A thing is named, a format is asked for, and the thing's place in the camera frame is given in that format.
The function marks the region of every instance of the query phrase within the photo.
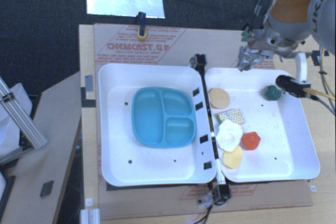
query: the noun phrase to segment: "beige round object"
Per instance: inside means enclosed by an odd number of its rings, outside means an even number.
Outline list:
[[[217,109],[224,109],[230,104],[230,97],[226,91],[213,88],[209,91],[210,104]]]

